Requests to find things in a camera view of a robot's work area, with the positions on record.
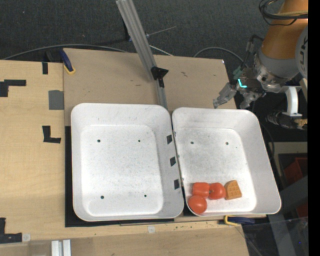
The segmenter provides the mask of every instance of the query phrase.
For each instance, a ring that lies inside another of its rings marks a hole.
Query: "teal light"
[[[241,88],[247,88],[247,86],[246,86],[246,85],[243,85],[243,84],[242,84],[242,82],[241,82],[241,80],[240,80],[240,79],[238,79],[238,82],[239,82],[239,86],[240,86]]]

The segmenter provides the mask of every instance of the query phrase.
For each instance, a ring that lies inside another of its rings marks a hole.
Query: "blue and yellow clamp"
[[[244,225],[255,224],[255,219],[253,218],[238,217],[238,216],[232,216],[232,215],[224,216],[223,221],[224,221],[224,224],[227,224],[230,226],[238,226],[238,224],[244,224]]]
[[[73,75],[76,72],[76,69],[72,66],[71,61],[68,57],[68,55],[65,53],[64,50],[59,50],[59,54],[63,61],[63,68],[64,70],[69,74]]]

